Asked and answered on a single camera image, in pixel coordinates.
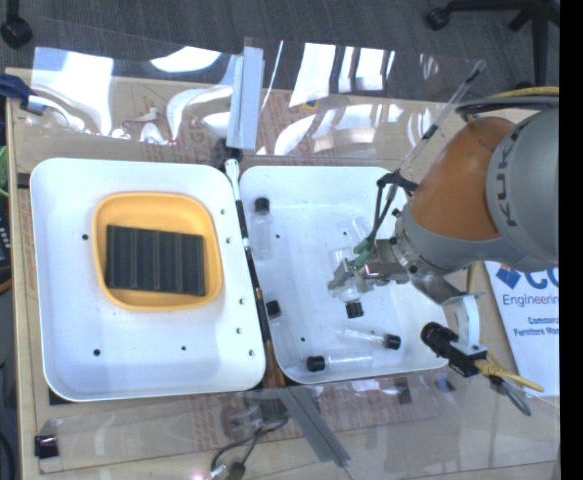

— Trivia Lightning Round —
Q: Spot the black cylinder on white bracket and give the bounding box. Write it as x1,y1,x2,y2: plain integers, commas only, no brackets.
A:
419,292,490,379

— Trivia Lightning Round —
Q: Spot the black ribbed rack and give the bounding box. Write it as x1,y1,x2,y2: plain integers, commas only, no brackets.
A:
104,224,208,298

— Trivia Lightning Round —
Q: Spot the thin black and white rod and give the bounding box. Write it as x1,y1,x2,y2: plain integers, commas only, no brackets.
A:
224,158,280,388

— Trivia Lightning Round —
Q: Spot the brown cardboard board, red print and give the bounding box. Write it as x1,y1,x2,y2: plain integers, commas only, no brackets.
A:
9,80,560,474

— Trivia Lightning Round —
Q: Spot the black block with thin wires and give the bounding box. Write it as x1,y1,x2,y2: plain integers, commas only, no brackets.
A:
230,397,291,429

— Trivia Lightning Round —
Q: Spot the clear bottle with black cap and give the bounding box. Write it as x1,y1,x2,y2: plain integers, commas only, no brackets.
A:
251,196,275,262
305,349,376,374
328,246,366,320
335,326,403,352
264,299,295,364

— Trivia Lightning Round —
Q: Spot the white plastic tray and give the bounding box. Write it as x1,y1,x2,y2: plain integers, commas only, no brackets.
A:
238,165,451,385
29,156,267,403

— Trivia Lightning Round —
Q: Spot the yellow square bowl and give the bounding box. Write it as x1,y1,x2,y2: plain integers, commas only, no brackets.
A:
91,191,224,312

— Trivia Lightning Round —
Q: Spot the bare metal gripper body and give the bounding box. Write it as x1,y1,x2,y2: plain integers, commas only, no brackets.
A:
364,233,422,287

